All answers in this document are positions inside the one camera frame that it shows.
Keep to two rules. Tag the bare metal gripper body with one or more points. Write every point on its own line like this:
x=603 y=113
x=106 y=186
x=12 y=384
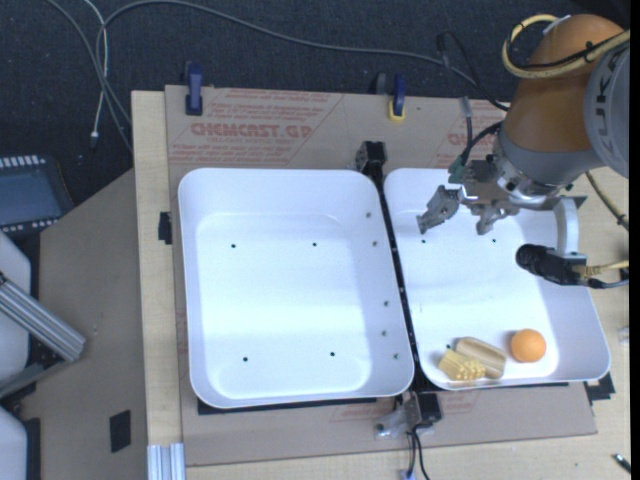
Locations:
x=505 y=188

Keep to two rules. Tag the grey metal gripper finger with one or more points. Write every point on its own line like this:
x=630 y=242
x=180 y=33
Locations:
x=487 y=220
x=440 y=212

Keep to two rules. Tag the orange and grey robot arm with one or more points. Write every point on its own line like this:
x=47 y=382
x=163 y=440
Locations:
x=555 y=103

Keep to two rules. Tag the white plastic tray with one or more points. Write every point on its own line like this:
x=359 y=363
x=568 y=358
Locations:
x=290 y=288
x=490 y=298

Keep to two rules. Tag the thin black rod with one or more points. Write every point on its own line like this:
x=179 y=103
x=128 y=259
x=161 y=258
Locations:
x=398 y=278

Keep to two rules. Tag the orange ball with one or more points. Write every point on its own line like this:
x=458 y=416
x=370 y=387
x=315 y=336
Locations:
x=528 y=346

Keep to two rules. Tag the tan bread roll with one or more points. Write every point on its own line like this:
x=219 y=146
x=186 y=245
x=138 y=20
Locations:
x=482 y=353

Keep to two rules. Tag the yellow ridged block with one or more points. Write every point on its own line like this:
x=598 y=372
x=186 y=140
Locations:
x=461 y=367

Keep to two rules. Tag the brown cardboard board red print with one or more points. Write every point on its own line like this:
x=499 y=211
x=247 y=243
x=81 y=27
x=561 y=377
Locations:
x=280 y=133

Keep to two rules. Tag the black cylinder on white bracket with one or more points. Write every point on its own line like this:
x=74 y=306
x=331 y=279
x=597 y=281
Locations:
x=550 y=263

